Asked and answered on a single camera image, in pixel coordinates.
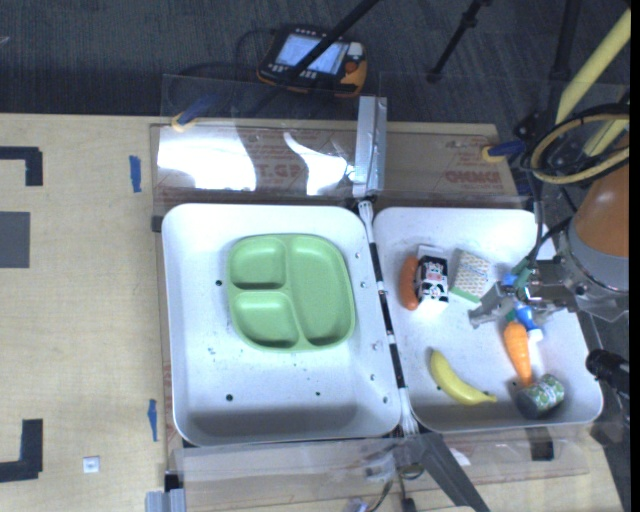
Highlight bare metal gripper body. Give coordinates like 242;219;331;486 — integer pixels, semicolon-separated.
499;258;631;323

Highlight white plastic tray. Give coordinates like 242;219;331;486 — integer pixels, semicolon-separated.
372;206;605;435
160;202;404;448

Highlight white and green packet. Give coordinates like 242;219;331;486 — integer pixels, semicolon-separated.
448;248;494;306

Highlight blue and white bottle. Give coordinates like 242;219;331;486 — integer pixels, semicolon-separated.
514;303;545;344

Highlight orange carrot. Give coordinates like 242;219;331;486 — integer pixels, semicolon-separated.
502;309;534;388

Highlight cow print carton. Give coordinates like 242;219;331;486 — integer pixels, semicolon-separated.
415;243;451;306

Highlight yellow banana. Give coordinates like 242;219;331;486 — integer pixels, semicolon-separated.
429;348;499;407

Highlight orange sausage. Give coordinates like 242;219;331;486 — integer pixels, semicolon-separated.
398;255;422;312

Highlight green patterned can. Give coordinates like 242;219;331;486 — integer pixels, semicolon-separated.
514;373;567;421

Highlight green divided plate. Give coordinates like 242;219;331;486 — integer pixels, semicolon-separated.
226;233;357;353

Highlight black cylinder on white bracket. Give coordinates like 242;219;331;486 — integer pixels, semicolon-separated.
584;310;631;401

